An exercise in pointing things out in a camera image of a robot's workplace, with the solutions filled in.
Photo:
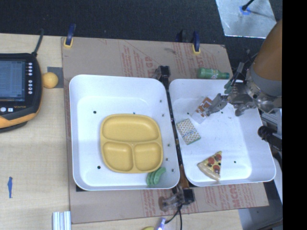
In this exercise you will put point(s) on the thin black and white rod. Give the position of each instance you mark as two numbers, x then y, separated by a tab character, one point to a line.
173	126

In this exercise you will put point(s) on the yellow and green patterned packet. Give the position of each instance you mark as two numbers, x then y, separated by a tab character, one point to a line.
188	131

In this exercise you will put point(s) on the black cylinder on white bracket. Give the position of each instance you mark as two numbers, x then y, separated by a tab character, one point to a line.
269	134

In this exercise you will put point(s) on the green pea pods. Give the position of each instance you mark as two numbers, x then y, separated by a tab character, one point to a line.
156	177

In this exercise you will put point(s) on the yellow lemon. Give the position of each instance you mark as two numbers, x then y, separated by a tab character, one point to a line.
50	80

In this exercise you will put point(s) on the toy pizza slice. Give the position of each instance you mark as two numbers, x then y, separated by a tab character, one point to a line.
212	166

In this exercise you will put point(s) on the yellow divided plate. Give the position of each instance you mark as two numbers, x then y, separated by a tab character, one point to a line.
130	128

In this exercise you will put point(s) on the white plastic tray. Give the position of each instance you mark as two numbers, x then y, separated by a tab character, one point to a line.
239	140
88	128

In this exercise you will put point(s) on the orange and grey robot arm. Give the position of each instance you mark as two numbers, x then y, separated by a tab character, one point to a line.
268	56

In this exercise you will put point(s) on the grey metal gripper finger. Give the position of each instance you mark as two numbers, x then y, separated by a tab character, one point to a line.
243	108
217	103

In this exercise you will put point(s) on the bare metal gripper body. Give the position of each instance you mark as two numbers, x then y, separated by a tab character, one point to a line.
244	96

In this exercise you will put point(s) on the brown cardboard board red print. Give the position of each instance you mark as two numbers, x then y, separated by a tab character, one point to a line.
100	56

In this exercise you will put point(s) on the green plastic bottle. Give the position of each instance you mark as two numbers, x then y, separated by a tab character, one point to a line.
209	73

